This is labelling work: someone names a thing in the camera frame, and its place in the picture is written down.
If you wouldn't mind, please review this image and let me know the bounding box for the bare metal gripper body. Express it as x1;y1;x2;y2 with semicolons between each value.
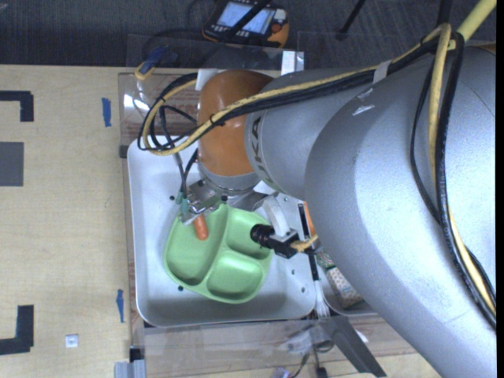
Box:
186;179;228;215

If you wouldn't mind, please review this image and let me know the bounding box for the orange carrot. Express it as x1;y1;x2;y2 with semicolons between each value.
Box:
195;213;209;241

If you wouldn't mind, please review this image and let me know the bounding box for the green divided plate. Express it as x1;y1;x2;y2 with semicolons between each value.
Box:
162;202;274;305

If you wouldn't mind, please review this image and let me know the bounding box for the thin black and white rod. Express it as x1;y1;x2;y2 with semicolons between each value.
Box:
309;250;331;319

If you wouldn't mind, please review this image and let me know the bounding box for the pale patterned packet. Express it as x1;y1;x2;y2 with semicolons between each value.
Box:
325;268;364;309

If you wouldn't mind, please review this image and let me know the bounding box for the black cylinder on white bracket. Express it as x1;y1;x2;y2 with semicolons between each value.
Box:
250;195;299;260

